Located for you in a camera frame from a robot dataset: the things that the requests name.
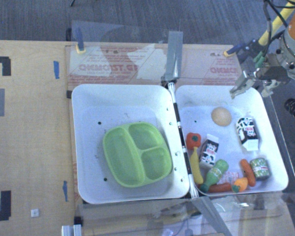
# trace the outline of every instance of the yellow tube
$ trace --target yellow tube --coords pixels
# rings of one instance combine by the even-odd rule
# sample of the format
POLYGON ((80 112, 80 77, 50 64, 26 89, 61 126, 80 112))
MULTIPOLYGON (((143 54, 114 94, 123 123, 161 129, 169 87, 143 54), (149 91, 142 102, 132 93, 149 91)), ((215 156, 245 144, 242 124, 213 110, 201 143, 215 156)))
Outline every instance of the yellow tube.
MULTIPOLYGON (((288 2, 285 6, 293 6, 290 2, 288 2)), ((288 17, 292 14, 292 12, 295 9, 287 9, 284 8, 281 10, 282 17, 286 20, 288 17)), ((277 16, 274 21, 272 22, 272 34, 275 34, 275 32, 282 26, 281 19, 277 16)), ((258 43, 262 46, 265 46, 267 44, 267 38, 269 33, 267 31, 264 32, 264 34, 259 38, 258 43)))

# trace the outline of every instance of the green can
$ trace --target green can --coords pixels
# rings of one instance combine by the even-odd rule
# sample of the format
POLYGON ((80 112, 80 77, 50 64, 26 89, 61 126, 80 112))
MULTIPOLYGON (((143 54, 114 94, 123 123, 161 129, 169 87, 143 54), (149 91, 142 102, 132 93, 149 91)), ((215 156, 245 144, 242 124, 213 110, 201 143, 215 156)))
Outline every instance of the green can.
POLYGON ((266 160, 262 157, 250 161, 250 166, 255 174, 256 180, 265 180, 270 177, 270 171, 266 160))

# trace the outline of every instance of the green divided tray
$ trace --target green divided tray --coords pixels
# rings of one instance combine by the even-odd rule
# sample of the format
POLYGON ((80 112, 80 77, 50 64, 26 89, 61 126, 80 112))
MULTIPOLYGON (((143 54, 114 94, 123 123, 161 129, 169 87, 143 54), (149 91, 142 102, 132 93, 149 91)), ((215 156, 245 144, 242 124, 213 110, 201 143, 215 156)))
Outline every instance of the green divided tray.
POLYGON ((115 180, 124 187, 159 181, 172 170, 172 158, 159 130, 148 122, 134 122, 108 130, 104 154, 115 180))

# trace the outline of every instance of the beige round object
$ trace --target beige round object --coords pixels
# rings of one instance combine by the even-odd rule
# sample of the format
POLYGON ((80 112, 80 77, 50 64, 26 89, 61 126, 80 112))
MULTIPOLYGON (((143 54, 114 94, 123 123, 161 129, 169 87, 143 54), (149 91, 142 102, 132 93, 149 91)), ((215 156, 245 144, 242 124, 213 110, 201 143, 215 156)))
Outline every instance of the beige round object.
POLYGON ((212 120, 219 126, 226 127, 232 122, 230 111, 223 107, 215 108, 211 113, 212 120))

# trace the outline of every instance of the green bottle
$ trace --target green bottle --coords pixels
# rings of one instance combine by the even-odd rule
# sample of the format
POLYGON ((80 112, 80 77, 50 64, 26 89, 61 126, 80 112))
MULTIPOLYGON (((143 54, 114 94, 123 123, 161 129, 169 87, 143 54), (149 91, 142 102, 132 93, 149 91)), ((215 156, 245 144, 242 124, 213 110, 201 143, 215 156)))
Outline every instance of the green bottle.
POLYGON ((201 184, 200 190, 204 193, 208 192, 210 186, 216 184, 227 170, 228 163, 223 159, 217 160, 215 165, 206 174, 206 180, 201 184))

